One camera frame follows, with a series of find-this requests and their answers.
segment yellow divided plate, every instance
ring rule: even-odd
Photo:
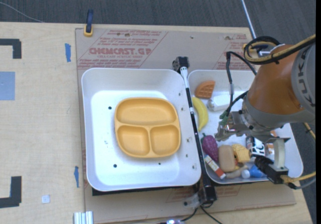
[[[121,150],[140,158],[174,154],[181,144],[177,112],[167,100],[135,97],[115,109],[115,133]]]

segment toy banana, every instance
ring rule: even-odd
[[[198,130],[201,131],[209,121],[209,114],[205,104],[199,98],[193,96],[192,103],[198,114]]]

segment blue and orange clamp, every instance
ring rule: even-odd
[[[84,28],[84,35],[86,37],[91,37],[92,36],[92,32],[93,32],[93,28],[92,28],[92,18],[94,15],[94,10],[89,9],[87,12],[87,20],[86,20],[86,25]]]

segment table surface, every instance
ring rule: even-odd
[[[15,72],[15,100],[0,100],[0,198],[10,196],[11,177],[22,176],[22,203],[0,208],[1,223],[72,223],[85,211],[75,29],[83,24],[0,23],[0,38],[20,39],[21,60],[0,46],[0,71]],[[238,28],[95,25],[100,28],[220,32]],[[71,46],[67,62],[65,44]],[[75,167],[79,187],[75,185]],[[296,204],[213,214],[227,223],[312,223],[301,190]],[[50,195],[50,203],[42,196]],[[211,223],[196,214],[188,223]]]

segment white cable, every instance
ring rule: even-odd
[[[10,5],[7,5],[7,4],[2,3],[2,2],[0,2],[0,5],[7,6],[7,7],[11,8],[12,10],[16,11],[17,13],[20,13],[21,15],[23,15],[23,16],[25,16],[25,17],[27,17],[27,18],[31,19],[31,20],[34,20],[34,21],[37,21],[37,22],[41,22],[41,23],[43,23],[43,21],[40,21],[40,20],[36,20],[36,19],[34,19],[34,18],[31,18],[31,17],[27,16],[26,14],[24,14],[24,13],[22,13],[22,12],[18,11],[17,9],[13,8],[13,7],[12,7],[12,6],[10,6]]]
[[[243,4],[243,8],[244,8],[244,11],[245,11],[246,17],[247,17],[247,21],[248,21],[248,23],[249,23],[249,25],[250,25],[250,29],[251,29],[251,32],[252,32],[252,36],[253,36],[253,38],[256,38],[256,35],[255,35],[255,32],[254,32],[254,29],[253,29],[253,26],[252,26],[252,22],[251,22],[251,19],[250,19],[249,14],[248,14],[248,12],[247,12],[246,5],[245,5],[244,0],[242,0],[242,4]]]

